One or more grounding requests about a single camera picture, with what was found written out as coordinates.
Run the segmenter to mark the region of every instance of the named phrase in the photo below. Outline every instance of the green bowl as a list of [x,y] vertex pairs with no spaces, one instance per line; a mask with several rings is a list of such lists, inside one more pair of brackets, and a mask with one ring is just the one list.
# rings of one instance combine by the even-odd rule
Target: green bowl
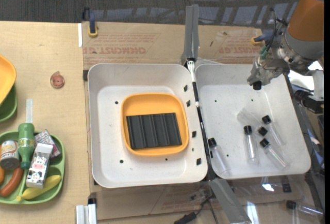
[[12,86],[5,100],[0,105],[0,123],[11,118],[17,109],[17,96],[15,84]]
[[[16,197],[20,196],[24,190],[27,188],[25,186],[25,180],[28,173],[28,170],[24,170],[23,177],[21,179],[20,184],[18,187],[8,196],[8,197],[2,197],[0,196],[0,203],[5,204],[38,204],[42,202],[49,201],[53,199],[61,190],[63,178],[64,178],[64,164],[65,164],[65,152],[64,152],[64,145],[62,141],[56,137],[55,135],[51,134],[51,137],[53,141],[55,142],[57,148],[60,150],[61,154],[57,156],[54,159],[51,159],[49,163],[49,168],[47,172],[47,177],[51,175],[59,174],[61,175],[61,181],[52,189],[48,190],[47,192],[29,200],[22,199],[21,201],[17,201]],[[15,140],[18,141],[19,138],[19,132],[18,131],[8,131],[0,134],[0,145],[6,141],[6,140]],[[10,180],[12,176],[12,170],[6,170],[5,171],[5,179],[0,184],[0,189],[2,189]]]

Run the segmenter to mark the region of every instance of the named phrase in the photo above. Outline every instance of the test tube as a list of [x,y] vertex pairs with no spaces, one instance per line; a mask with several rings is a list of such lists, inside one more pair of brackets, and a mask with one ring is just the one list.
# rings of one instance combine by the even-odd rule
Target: test tube
[[269,160],[279,169],[283,170],[289,166],[289,162],[286,158],[279,152],[279,150],[266,139],[260,142],[266,156]]
[[259,164],[259,152],[257,141],[252,132],[251,126],[247,125],[244,128],[244,147],[246,160],[250,164],[258,165]]
[[293,211],[297,210],[297,211],[307,214],[309,216],[316,216],[319,220],[321,220],[323,218],[322,209],[320,209],[316,206],[313,206],[313,205],[309,205],[304,202],[295,202],[292,200],[287,200],[286,206],[290,210],[293,210]]
[[220,146],[217,145],[216,140],[214,138],[208,139],[208,145],[212,152],[211,162],[213,169],[215,169],[215,171],[218,172],[218,174],[220,174],[221,176],[229,175],[230,169],[228,162]]
[[254,131],[258,131],[262,127],[262,123],[246,108],[243,108],[237,114],[237,119],[243,124],[249,124]]
[[275,124],[272,122],[271,118],[266,115],[262,118],[262,121],[265,124],[266,129],[272,134],[271,137],[273,139],[273,142],[277,146],[282,146],[285,144],[285,142],[282,140],[280,134],[278,133]]

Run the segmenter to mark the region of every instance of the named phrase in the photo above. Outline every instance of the orange tray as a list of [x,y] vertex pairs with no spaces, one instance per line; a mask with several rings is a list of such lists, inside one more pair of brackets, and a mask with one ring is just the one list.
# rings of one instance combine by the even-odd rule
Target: orange tray
[[[175,113],[181,137],[181,145],[132,149],[130,146],[127,116]],[[126,97],[121,105],[121,127],[128,150],[141,156],[159,156],[178,153],[189,141],[188,125],[184,106],[179,98],[169,93],[138,93]]]
[[16,81],[16,69],[5,57],[0,55],[0,105],[4,102]]

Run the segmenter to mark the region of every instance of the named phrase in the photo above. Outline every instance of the cardboard sheet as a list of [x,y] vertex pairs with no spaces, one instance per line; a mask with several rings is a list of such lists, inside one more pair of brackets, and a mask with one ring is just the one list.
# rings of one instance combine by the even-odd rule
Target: cardboard sheet
[[[88,36],[82,24],[84,70],[97,63],[178,63],[184,50],[185,26],[97,22],[98,36]],[[199,26],[199,58],[221,63],[252,64],[262,44],[252,27]]]

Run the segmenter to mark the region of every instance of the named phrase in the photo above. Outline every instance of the white tray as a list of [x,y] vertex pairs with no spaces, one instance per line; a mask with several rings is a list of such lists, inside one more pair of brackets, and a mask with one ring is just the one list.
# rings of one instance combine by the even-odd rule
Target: white tray
[[[106,188],[201,181],[207,173],[202,132],[189,71],[180,65],[94,65],[88,73],[92,173]],[[144,157],[131,153],[121,132],[121,102],[142,92],[166,92],[184,105],[189,143],[181,152]]]
[[[281,75],[256,91],[247,84],[250,65],[200,65],[195,70],[202,117],[208,138],[214,137],[225,152],[231,175],[225,179],[264,177],[305,173],[310,168],[310,156],[299,126],[285,78]],[[242,108],[254,115],[269,115],[277,125],[286,144],[280,149],[290,160],[289,168],[278,170],[258,144],[258,167],[246,162],[243,145],[243,127],[236,119]]]

